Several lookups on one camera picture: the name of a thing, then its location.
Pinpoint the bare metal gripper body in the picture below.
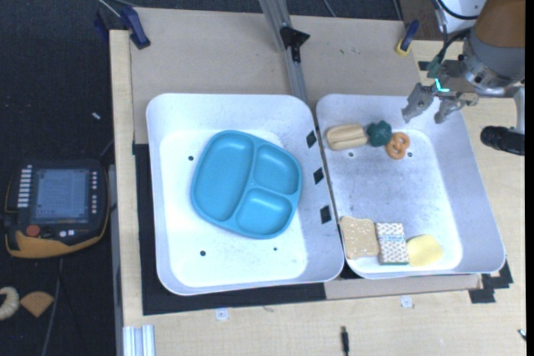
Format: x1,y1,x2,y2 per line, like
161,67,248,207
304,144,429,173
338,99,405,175
435,58,525,106

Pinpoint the green broccoli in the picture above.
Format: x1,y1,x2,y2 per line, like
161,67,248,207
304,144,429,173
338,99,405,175
365,119,395,148

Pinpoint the orange pretzel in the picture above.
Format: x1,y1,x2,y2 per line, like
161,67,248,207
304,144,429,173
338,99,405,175
384,131,411,161

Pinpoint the tan hot dog bun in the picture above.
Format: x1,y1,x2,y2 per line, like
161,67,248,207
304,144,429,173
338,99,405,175
325,123,370,153

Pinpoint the white plastic tray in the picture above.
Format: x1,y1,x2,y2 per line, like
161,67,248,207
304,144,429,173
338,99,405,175
145,92,345,297
315,93,507,281

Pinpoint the yellow rounded block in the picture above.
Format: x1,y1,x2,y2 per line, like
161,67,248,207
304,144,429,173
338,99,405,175
406,233,445,268

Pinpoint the patterned small carton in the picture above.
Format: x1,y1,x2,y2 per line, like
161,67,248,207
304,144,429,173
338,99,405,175
374,221,411,267

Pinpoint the tan toast slice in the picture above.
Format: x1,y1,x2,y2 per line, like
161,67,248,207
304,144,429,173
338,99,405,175
339,215,381,262

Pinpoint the blue divided plate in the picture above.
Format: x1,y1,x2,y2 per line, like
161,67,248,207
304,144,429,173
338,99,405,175
189,129,304,241

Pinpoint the brown cardboard board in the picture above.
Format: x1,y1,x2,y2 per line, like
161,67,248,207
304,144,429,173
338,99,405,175
128,7,485,301

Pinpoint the orange pizza slice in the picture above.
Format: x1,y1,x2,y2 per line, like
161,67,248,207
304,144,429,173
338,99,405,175
18,290,56,319

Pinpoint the beige doughnut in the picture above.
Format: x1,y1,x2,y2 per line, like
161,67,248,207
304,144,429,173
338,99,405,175
0,285,21,322

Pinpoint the black cylinder on white bracket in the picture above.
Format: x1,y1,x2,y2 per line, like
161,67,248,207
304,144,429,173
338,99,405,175
479,85,526,157

